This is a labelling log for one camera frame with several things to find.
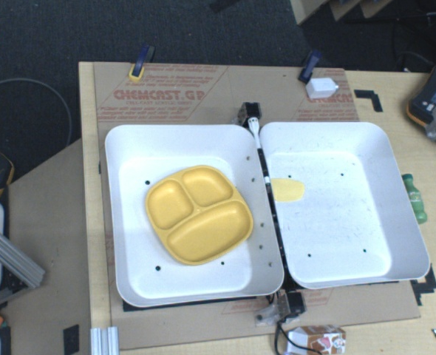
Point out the yellow divided plate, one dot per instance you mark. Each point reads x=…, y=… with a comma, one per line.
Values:
x=197, y=214

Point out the white rectangular block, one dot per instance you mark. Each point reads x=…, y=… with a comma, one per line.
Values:
x=322, y=87

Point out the yellow flat oval piece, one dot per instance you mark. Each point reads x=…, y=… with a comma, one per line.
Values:
x=287, y=191

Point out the white plastic tray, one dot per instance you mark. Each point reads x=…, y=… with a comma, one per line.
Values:
x=136, y=213
x=336, y=213

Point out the green plastic bottle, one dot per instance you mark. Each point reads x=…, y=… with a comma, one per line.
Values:
x=415, y=200

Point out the brown and white carton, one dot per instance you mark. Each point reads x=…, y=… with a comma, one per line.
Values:
x=319, y=340

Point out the thin black and white rod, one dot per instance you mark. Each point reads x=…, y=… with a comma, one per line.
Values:
x=266, y=178

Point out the brown cardboard board red print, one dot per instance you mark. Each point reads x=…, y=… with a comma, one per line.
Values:
x=210, y=87

